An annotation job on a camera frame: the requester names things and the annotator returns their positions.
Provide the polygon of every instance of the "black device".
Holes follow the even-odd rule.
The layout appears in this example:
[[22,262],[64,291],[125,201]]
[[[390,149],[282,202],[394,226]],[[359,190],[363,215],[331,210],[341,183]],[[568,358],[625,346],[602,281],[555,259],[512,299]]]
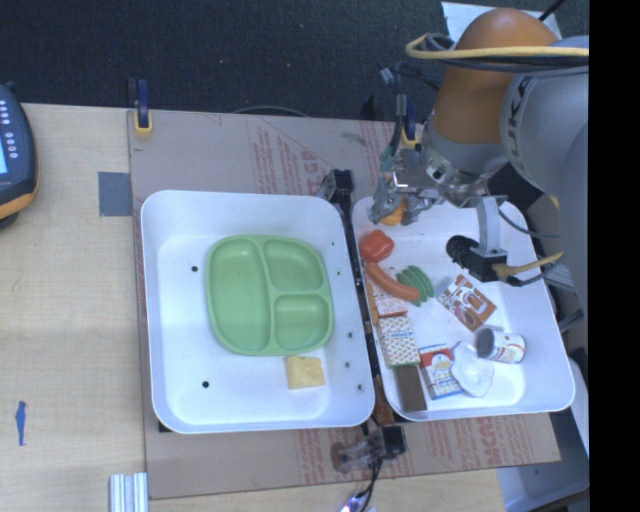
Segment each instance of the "black device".
[[0,229],[38,192],[39,163],[27,115],[10,86],[0,84]]

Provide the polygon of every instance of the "yellow cable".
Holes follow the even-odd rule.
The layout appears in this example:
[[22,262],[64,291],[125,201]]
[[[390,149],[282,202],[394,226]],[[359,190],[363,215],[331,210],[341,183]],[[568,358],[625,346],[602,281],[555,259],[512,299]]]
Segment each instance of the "yellow cable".
[[532,268],[536,268],[536,267],[541,267],[542,265],[546,265],[547,263],[552,263],[556,260],[559,260],[563,254],[564,252],[560,251],[554,254],[553,256],[548,256],[546,258],[542,258],[540,260],[527,263],[526,265],[519,265],[517,267],[511,267],[506,263],[496,263],[495,265],[492,265],[491,268],[493,269],[493,271],[496,273],[498,277],[515,276],[520,272],[531,270]]
[[429,34],[418,37],[405,46],[405,52],[416,59],[469,59],[474,57],[588,57],[588,48],[562,46],[505,46],[475,50],[417,50]]

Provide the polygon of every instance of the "can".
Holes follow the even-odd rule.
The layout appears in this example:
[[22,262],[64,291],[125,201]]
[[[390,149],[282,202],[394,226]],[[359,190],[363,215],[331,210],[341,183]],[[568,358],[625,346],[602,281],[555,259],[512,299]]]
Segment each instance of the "can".
[[524,358],[526,344],[519,334],[484,328],[476,333],[478,357],[503,363],[519,363]]

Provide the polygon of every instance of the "gray tape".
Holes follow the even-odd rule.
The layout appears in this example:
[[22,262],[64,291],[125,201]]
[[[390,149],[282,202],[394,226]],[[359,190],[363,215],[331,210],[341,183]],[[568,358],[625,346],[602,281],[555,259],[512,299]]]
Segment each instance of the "gray tape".
[[126,172],[98,172],[98,200],[101,217],[128,217],[132,213],[131,175]]

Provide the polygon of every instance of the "white tray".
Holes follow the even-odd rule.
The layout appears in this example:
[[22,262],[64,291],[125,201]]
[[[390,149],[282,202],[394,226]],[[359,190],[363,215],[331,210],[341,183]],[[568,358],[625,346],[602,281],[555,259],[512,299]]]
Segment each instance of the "white tray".
[[[185,434],[321,427],[365,421],[374,404],[366,341],[342,220],[313,196],[166,190],[141,209],[154,411]],[[298,238],[322,256],[334,308],[322,361],[326,385],[287,386],[283,356],[225,349],[209,322],[204,267],[227,236]]]
[[[438,295],[458,274],[469,278],[497,306],[487,325],[520,334],[526,340],[526,355],[520,364],[493,363],[493,382],[485,397],[455,395],[432,400],[421,378],[428,410],[409,413],[402,408],[394,373],[386,367],[374,329],[384,391],[391,407],[413,421],[550,412],[569,407],[575,392],[574,381],[544,281],[521,288],[500,282],[481,283],[453,263],[446,253],[447,241],[453,235],[478,240],[476,210],[458,209],[445,203],[420,213],[418,221],[409,226],[384,226],[369,220],[367,208],[372,204],[373,200],[366,198],[358,201],[354,208],[357,238],[372,229],[382,229],[394,240],[395,248],[380,265],[398,270],[417,265],[430,276],[435,287],[436,298],[419,308],[408,304],[409,321],[419,346],[446,343],[453,347],[458,341],[473,342],[474,334],[437,301]],[[503,203],[500,208],[509,218],[525,226],[522,214],[512,204]],[[535,261],[530,237],[506,222],[500,226],[501,247],[508,251],[507,262],[524,265]],[[529,270],[518,277],[527,279],[538,273],[538,270]]]

